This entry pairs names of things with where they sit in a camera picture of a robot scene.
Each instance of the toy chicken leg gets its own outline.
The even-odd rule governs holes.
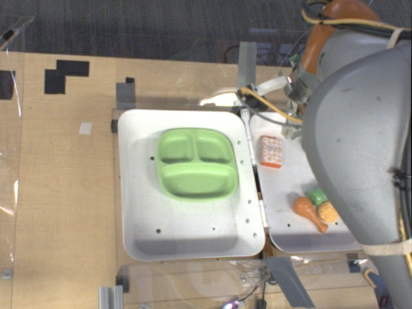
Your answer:
[[[299,197],[294,203],[294,211],[296,214],[308,218],[319,229],[320,232],[324,233],[328,228],[328,225],[323,223],[316,215],[314,206],[312,202],[307,197]]]

